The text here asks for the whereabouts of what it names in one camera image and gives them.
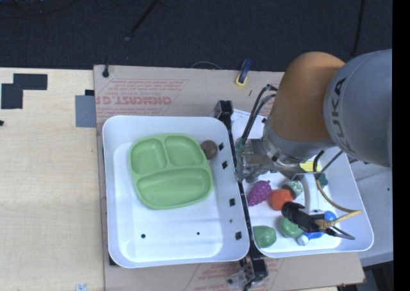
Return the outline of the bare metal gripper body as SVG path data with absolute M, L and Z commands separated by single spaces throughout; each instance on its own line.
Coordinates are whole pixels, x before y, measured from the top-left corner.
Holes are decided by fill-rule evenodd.
M 236 173 L 264 174 L 291 169 L 290 157 L 268 138 L 242 137 L 235 142 Z

